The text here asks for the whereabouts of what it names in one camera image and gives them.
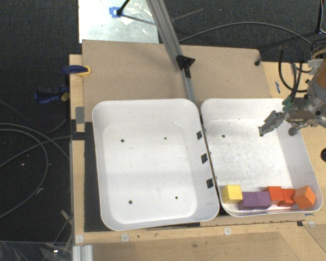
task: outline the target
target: orange block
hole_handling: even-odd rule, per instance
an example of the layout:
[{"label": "orange block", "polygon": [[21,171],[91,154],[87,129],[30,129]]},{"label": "orange block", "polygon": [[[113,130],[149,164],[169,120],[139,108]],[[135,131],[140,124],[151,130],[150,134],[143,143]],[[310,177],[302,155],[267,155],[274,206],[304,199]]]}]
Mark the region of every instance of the orange block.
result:
[{"label": "orange block", "polygon": [[273,204],[278,204],[280,201],[284,200],[284,194],[281,187],[267,187],[263,191],[269,192]]},{"label": "orange block", "polygon": [[316,195],[308,185],[296,189],[293,196],[293,200],[300,209],[312,207],[315,203],[315,199]]},{"label": "orange block", "polygon": [[296,204],[293,200],[294,189],[283,189],[284,200],[278,203],[280,207],[291,207]]}]

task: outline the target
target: black bracket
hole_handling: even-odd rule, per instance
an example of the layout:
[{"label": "black bracket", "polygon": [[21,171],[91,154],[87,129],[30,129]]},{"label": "black bracket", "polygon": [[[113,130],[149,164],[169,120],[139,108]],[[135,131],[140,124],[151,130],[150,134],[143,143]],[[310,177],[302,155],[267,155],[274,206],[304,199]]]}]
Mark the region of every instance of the black bracket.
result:
[{"label": "black bracket", "polygon": [[177,55],[176,61],[178,62],[180,70],[185,70],[185,76],[191,78],[190,66],[192,66],[196,60],[183,55]]}]

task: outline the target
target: gray tape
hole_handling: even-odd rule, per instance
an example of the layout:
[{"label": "gray tape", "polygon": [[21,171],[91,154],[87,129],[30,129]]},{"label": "gray tape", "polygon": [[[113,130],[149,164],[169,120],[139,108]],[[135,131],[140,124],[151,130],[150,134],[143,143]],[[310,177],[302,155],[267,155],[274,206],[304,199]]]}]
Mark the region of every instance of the gray tape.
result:
[{"label": "gray tape", "polygon": [[76,124],[84,124],[85,115],[83,107],[76,107]]}]

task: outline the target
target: wooden table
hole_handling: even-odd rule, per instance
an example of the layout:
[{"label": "wooden table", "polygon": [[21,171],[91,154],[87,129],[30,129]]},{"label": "wooden table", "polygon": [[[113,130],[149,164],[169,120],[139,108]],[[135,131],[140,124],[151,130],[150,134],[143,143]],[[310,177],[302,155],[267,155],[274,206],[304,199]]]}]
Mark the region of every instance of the wooden table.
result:
[{"label": "wooden table", "polygon": [[[254,49],[183,46],[183,51],[197,59],[191,72],[198,106],[209,97],[285,98],[289,93],[282,84],[278,93],[277,63],[254,65],[259,59]],[[85,232],[85,144],[79,137],[84,122],[91,121],[93,106],[102,100],[183,97],[184,90],[162,45],[85,41],[83,55],[71,55],[70,64],[90,65],[92,70],[87,78],[70,75],[70,101],[78,132],[72,140],[74,243],[92,244],[94,260],[326,260],[326,165],[319,156],[326,147],[326,130],[322,127],[302,129],[324,197],[322,209],[312,215],[219,216],[191,228]],[[284,65],[283,71],[290,74],[290,67]],[[161,80],[159,86],[149,82],[150,76]],[[150,87],[159,89],[152,92]],[[225,235],[229,228],[231,235]],[[122,241],[123,234],[129,235],[129,242]]]}]

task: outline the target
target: toy block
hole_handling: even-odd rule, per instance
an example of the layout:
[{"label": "toy block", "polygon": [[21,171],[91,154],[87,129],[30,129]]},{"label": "toy block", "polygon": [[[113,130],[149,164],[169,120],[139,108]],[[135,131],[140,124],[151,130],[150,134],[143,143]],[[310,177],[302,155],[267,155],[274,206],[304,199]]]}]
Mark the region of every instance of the toy block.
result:
[{"label": "toy block", "polygon": [[280,207],[291,207],[295,205],[295,201],[293,200],[294,189],[283,189],[284,200],[278,203]]},{"label": "toy block", "polygon": [[271,197],[268,191],[256,192],[257,196],[257,209],[268,209],[272,205]]},{"label": "toy block", "polygon": [[253,210],[258,207],[256,192],[243,192],[243,200],[238,203],[239,210]]},{"label": "toy block", "polygon": [[316,195],[308,185],[296,189],[293,196],[293,200],[300,209],[312,207],[315,203],[315,199]]},{"label": "toy block", "polygon": [[235,204],[243,200],[240,185],[226,185],[221,194],[222,201],[226,204]]},{"label": "toy block", "polygon": [[278,204],[280,201],[284,200],[284,194],[281,187],[267,187],[263,191],[268,191],[271,197],[272,204]]}]

